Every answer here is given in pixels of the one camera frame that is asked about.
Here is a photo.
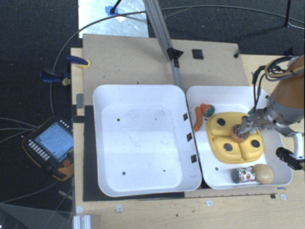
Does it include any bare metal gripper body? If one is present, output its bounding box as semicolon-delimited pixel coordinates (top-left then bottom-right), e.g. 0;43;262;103
247;107;298;136

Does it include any brown doughnut with pink icing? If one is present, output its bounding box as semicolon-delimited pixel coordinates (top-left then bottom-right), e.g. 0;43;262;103
230;124;251;143

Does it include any yellow divided plate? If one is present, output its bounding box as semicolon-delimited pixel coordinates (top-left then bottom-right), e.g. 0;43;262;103
205;111;265;165

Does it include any white plastic tray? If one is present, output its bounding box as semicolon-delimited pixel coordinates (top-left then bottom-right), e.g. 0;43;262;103
186;85;294;190
92;84;203;198

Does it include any red strawberry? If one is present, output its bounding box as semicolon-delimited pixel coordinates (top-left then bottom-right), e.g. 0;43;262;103
199;103;216;118

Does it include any brown round bread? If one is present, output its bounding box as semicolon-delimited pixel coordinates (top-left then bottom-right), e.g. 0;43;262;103
253;163;274;185

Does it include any orange carrot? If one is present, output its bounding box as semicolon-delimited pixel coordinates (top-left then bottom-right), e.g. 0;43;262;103
193;106;204;132

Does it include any small can with strawberry print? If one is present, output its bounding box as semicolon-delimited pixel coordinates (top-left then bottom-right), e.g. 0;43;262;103
231;166;256;184

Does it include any brown cardboard board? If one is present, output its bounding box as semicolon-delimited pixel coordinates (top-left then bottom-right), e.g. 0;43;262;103
82;33;279;202

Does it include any black cylinder on white bracket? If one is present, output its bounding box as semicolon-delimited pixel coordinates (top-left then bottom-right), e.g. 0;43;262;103
275;132;305;172

